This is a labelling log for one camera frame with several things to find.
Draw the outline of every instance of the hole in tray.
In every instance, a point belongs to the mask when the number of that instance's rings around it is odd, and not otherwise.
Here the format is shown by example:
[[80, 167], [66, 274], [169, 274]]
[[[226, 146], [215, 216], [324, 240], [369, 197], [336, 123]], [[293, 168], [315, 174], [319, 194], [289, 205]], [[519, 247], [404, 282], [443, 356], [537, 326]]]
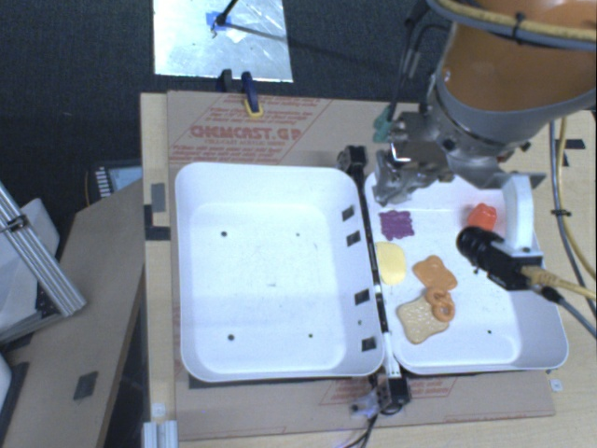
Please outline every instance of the hole in tray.
[[343, 221], [350, 219], [352, 216], [354, 216], [354, 206], [353, 205], [342, 211], [342, 220]]
[[375, 337], [370, 337], [368, 339], [363, 339], [361, 341], [361, 351], [367, 352], [367, 350], [373, 350], [377, 347], [375, 343]]
[[346, 236], [346, 245], [348, 245], [350, 247], [351, 245], [356, 244], [360, 240], [361, 240], [361, 233], [359, 231], [354, 232], [354, 233]]
[[354, 305], [369, 301], [369, 299], [369, 289], [366, 288], [365, 290], [361, 290], [360, 292], [354, 294]]

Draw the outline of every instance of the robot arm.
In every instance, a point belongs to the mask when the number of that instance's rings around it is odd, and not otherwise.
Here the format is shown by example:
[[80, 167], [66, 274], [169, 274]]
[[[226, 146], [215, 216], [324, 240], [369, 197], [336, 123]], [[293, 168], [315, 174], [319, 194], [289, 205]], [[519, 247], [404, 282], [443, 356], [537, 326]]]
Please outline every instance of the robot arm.
[[[421, 110], [393, 121], [377, 155], [383, 205], [454, 175], [502, 188], [499, 162], [550, 120], [595, 105], [597, 0], [461, 1], [427, 0], [455, 23]], [[483, 20], [488, 10], [513, 25]], [[532, 186], [541, 179], [530, 175]]]

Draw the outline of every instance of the white plastic tray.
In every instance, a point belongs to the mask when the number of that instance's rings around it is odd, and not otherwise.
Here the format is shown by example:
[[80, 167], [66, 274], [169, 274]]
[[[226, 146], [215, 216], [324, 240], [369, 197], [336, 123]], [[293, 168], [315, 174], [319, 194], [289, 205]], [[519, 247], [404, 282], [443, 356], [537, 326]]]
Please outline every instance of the white plastic tray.
[[[407, 370], [419, 374], [514, 371], [555, 368], [563, 364], [568, 344], [555, 304], [531, 291], [508, 292], [474, 268], [456, 248], [456, 237], [478, 203], [497, 209], [495, 231], [504, 236], [505, 202], [501, 190], [475, 189], [463, 179], [435, 183], [415, 191], [398, 206], [381, 207], [373, 198], [375, 175], [366, 184], [373, 238], [382, 235], [380, 212], [409, 211], [414, 235], [393, 240], [405, 252], [408, 272], [396, 286], [382, 286], [393, 351]], [[458, 279], [451, 291], [455, 318], [444, 332], [413, 344], [404, 334], [396, 307], [423, 294], [412, 266], [430, 255], [439, 256]]]
[[210, 381], [359, 376], [383, 359], [354, 182], [198, 162], [175, 181], [181, 352]]

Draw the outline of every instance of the wooden table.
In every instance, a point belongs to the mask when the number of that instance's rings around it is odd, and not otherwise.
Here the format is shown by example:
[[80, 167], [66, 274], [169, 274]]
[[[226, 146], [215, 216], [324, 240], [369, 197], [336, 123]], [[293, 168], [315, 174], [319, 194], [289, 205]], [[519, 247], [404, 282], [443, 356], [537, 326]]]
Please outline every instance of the wooden table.
[[[142, 133], [145, 204], [151, 204], [152, 186], [168, 180], [168, 137], [166, 128], [166, 95], [145, 94], [142, 97]], [[570, 167], [564, 170], [566, 208], [574, 216], [571, 224], [577, 239], [595, 261], [595, 125], [589, 112], [570, 118], [568, 139], [581, 139], [584, 150], [569, 149]], [[339, 148], [344, 146], [339, 141]], [[543, 131], [532, 148], [515, 155], [507, 164], [510, 170], [548, 173], [548, 135]], [[546, 254], [547, 267], [574, 280], [565, 259], [557, 233], [550, 185], [545, 181], [535, 190], [535, 228]], [[168, 204], [153, 214], [153, 225], [170, 225]], [[150, 400], [152, 421], [161, 423], [176, 419], [174, 364], [172, 361], [173, 317], [170, 290], [170, 243], [149, 241], [146, 244], [147, 318], [149, 340]], [[566, 292], [565, 297], [589, 319], [584, 300]], [[563, 324], [570, 344], [570, 355], [564, 366], [549, 375], [554, 386], [556, 416], [505, 421], [443, 424], [419, 427], [375, 429], [370, 447], [495, 447], [495, 446], [592, 446], [597, 439], [597, 356], [595, 340], [567, 313]], [[299, 448], [342, 446], [358, 436], [358, 432], [322, 432], [298, 435], [236, 438], [209, 441], [184, 441], [181, 448], [223, 447], [286, 447]]]

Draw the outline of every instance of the black carpet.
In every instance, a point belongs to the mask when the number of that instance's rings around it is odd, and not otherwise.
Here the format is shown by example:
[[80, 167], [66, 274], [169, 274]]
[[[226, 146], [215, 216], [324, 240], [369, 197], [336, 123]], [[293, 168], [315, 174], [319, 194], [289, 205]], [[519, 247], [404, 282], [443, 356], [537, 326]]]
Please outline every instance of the black carpet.
[[[283, 1], [295, 82], [261, 92], [390, 98], [416, 0]], [[152, 0], [0, 0], [0, 181], [18, 203], [40, 197], [60, 226], [84, 206], [93, 163], [139, 157], [141, 92], [215, 88], [154, 75], [152, 17]], [[405, 100], [423, 96], [443, 38], [423, 42]]]

